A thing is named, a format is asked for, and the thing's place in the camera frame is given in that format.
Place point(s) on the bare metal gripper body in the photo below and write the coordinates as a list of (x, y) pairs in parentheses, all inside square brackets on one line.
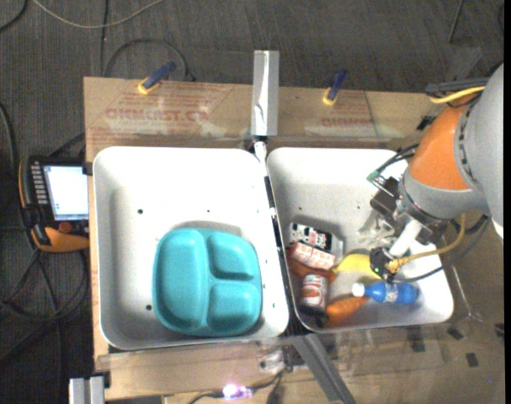
[(387, 200)]

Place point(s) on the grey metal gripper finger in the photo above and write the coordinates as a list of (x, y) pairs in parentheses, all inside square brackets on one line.
[(383, 234), (366, 230)]

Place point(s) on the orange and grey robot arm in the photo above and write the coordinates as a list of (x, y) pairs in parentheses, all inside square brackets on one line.
[(444, 154)]

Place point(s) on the yellow banana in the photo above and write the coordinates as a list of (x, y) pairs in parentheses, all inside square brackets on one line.
[(356, 263)]

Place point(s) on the black and white packet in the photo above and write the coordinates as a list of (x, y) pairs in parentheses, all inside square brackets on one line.
[(312, 236)]

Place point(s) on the white plastic tray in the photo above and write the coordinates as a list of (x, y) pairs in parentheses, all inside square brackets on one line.
[(183, 183), (331, 183)]

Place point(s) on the red and white packet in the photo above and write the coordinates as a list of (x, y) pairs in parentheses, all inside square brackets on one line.
[(314, 257)]

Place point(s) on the blue plastic bottle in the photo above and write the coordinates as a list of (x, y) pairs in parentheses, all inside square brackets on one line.
[(390, 293)]

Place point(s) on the red and white can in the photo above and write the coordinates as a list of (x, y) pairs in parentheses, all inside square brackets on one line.
[(314, 293)]

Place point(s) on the orange carrot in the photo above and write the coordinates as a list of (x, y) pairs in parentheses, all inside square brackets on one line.
[(343, 309)]

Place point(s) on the blue divided plate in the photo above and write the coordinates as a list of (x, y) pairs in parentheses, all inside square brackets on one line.
[(187, 280)]

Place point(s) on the brown cardboard board red print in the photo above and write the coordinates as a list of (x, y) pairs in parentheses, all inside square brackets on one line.
[(162, 112)]

